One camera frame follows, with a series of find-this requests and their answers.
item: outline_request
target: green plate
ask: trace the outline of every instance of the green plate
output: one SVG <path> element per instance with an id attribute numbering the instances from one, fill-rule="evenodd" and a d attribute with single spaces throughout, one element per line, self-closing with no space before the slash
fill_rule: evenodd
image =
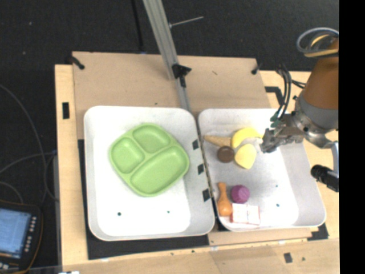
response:
<path id="1" fill-rule="evenodd" d="M 189 169 L 189 156 L 178 141 L 156 124 L 141 124 L 115 140 L 109 151 L 118 175 L 139 195 L 156 196 Z"/>

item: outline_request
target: black cable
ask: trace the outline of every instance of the black cable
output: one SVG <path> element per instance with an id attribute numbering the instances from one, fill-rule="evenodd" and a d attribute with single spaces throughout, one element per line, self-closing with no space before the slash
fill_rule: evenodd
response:
<path id="1" fill-rule="evenodd" d="M 285 104 L 284 104 L 284 109 L 282 111 L 282 114 L 280 116 L 280 119 L 283 118 L 283 116 L 284 116 L 284 114 L 285 114 L 285 112 L 287 110 L 287 107 L 288 107 L 289 101 L 290 101 L 290 95 L 291 95 L 291 75 L 290 75 L 290 73 L 288 72 L 288 70 L 286 68 L 284 70 L 283 77 L 285 79 L 285 82 L 287 82 L 288 91 L 287 91 L 286 101 L 285 101 Z"/>
<path id="2" fill-rule="evenodd" d="M 144 52 L 144 43 L 143 43 L 141 26 L 140 26 L 140 22 L 139 22 L 139 18 L 138 18 L 138 11 L 137 11 L 137 6 L 136 6 L 136 1 L 131 0 L 131 4 L 132 4 L 132 11 L 133 11 L 133 16 L 134 16 L 134 19 L 135 19 L 135 24 L 136 24 L 136 29 L 137 29 L 139 50 L 141 52 Z"/>
<path id="3" fill-rule="evenodd" d="M 8 184 L 8 183 L 5 183 L 5 182 L 2 182 L 2 181 L 0 181 L 0 184 L 1 185 L 4 185 L 4 186 L 6 186 L 6 187 L 8 187 L 8 188 L 11 188 L 15 193 L 16 193 L 16 195 L 18 196 L 18 198 L 19 198 L 19 200 L 21 201 L 21 204 L 23 204 L 24 202 L 23 202 L 23 198 L 22 198 L 22 195 L 19 193 L 19 191 L 17 190 L 17 189 L 15 189 L 12 185 L 10 185 L 10 184 Z"/>
<path id="4" fill-rule="evenodd" d="M 308 35 L 312 35 L 309 43 L 302 47 L 302 40 Z M 328 27 L 316 27 L 302 33 L 296 42 L 296 46 L 299 52 L 303 53 L 304 56 L 309 58 L 328 58 L 338 57 L 339 50 L 329 50 L 326 47 L 322 47 L 323 44 L 329 45 L 335 38 L 339 37 L 339 32 Z"/>
<path id="5" fill-rule="evenodd" d="M 8 89 L 6 88 L 5 86 L 3 86 L 2 84 L 0 84 L 0 88 L 4 91 L 6 91 L 16 102 L 17 104 L 20 106 L 20 108 L 22 109 L 22 111 L 24 112 L 25 116 L 27 117 L 29 123 L 30 123 L 30 126 L 34 132 L 34 135 L 35 135 L 35 138 L 36 138 L 36 142 L 39 146 L 39 150 L 40 150 L 40 156 L 42 157 L 42 162 L 43 162 L 43 179 L 44 179 L 44 175 L 47 175 L 47 162 L 46 162 L 46 155 L 44 153 L 44 150 L 43 150 L 43 147 L 42 147 L 42 144 L 40 142 L 40 138 L 39 138 L 39 135 L 38 135 L 38 132 L 35 128 L 35 125 L 28 113 L 28 111 L 25 109 L 24 105 L 21 103 L 21 101 Z M 58 199 L 54 198 L 54 196 L 52 195 L 52 193 L 50 192 L 49 188 L 46 186 L 46 191 L 48 192 L 48 194 L 50 194 L 51 197 L 53 197 L 53 199 L 55 201 L 58 201 Z"/>
<path id="6" fill-rule="evenodd" d="M 52 198 L 53 201 L 55 202 L 59 202 L 59 200 L 55 197 L 55 195 L 51 192 L 51 190 L 49 189 L 48 187 L 48 184 L 47 184 L 47 171 L 48 171 L 48 168 L 49 168 L 49 165 L 51 164 L 51 162 L 54 160 L 54 157 L 56 155 L 53 154 L 49 160 L 47 161 L 47 166 L 46 166 L 46 170 L 43 174 L 43 184 L 44 184 L 44 193 L 43 193 L 43 197 L 42 197 L 42 202 L 40 204 L 40 207 L 43 206 L 44 204 L 44 201 L 46 200 L 46 196 L 48 195 L 50 198 Z"/>
<path id="7" fill-rule="evenodd" d="M 47 153 L 44 153 L 45 155 L 54 155 L 53 152 L 47 152 Z M 18 160 L 12 162 L 12 163 L 9 163 L 7 166 L 3 167 L 1 170 L 0 170 L 0 175 L 5 172 L 6 170 L 8 170 L 10 167 L 16 165 L 17 163 L 19 162 L 24 162 L 25 160 L 29 160 L 29 159 L 32 159 L 32 158 L 36 158 L 36 157 L 39 157 L 39 156 L 42 156 L 42 154 L 32 154 L 32 155 L 29 155 L 29 156 L 25 156 L 23 158 L 19 158 Z"/>
<path id="8" fill-rule="evenodd" d="M 296 80 L 291 80 L 292 84 L 294 84 L 295 86 L 298 86 L 299 88 L 305 88 L 306 87 L 306 83 L 304 82 L 299 82 L 299 81 L 296 81 Z"/>
<path id="9" fill-rule="evenodd" d="M 284 96 L 283 96 L 283 101 L 280 103 L 280 106 L 279 106 L 278 110 L 275 113 L 277 115 L 277 117 L 278 117 L 279 114 L 280 114 L 280 111 L 281 111 L 282 107 L 284 106 L 284 104 L 286 102 L 286 97 L 287 97 L 287 82 L 285 80 L 285 77 L 283 76 L 283 72 L 282 72 L 281 66 L 279 66 L 276 69 L 276 72 L 284 79 Z"/>

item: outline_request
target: black clamp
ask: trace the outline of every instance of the black clamp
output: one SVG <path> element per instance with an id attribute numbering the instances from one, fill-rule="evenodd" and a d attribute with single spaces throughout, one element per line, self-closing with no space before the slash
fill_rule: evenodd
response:
<path id="1" fill-rule="evenodd" d="M 172 65 L 172 72 L 173 75 L 175 76 L 175 79 L 179 78 L 180 79 L 180 85 L 182 87 L 186 87 L 186 82 L 185 82 L 185 76 L 191 71 L 192 69 L 189 67 L 185 67 L 179 64 L 174 64 Z"/>
<path id="2" fill-rule="evenodd" d="M 83 69 L 85 69 L 85 65 L 82 65 L 81 63 L 80 63 L 80 61 L 79 60 L 77 60 L 75 57 L 73 57 L 73 56 L 67 56 L 66 58 L 65 58 L 65 62 L 67 63 L 67 64 L 75 64 L 76 66 L 78 66 L 78 68 L 79 69 L 81 69 L 81 70 L 83 70 Z"/>
<path id="3" fill-rule="evenodd" d="M 259 70 L 261 69 L 261 66 L 262 66 L 262 63 L 260 63 L 259 65 L 257 65 L 256 68 L 251 71 L 251 74 L 256 75 L 257 72 L 259 72 Z"/>

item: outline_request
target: purple toy onion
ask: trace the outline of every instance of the purple toy onion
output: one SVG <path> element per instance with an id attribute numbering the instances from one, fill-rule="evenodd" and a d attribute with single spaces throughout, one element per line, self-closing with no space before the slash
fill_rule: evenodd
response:
<path id="1" fill-rule="evenodd" d="M 244 204 L 250 198 L 250 190 L 243 185 L 233 186 L 230 195 L 234 203 Z"/>

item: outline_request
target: yellow toy lemon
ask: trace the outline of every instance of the yellow toy lemon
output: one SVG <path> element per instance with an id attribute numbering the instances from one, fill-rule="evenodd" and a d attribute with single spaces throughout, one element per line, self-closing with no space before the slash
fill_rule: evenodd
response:
<path id="1" fill-rule="evenodd" d="M 255 158 L 257 155 L 257 151 L 255 149 L 255 147 L 248 143 L 243 145 L 235 154 L 234 156 L 234 160 L 236 161 L 236 163 L 249 170 L 250 168 L 252 168 L 254 162 L 255 162 Z"/>

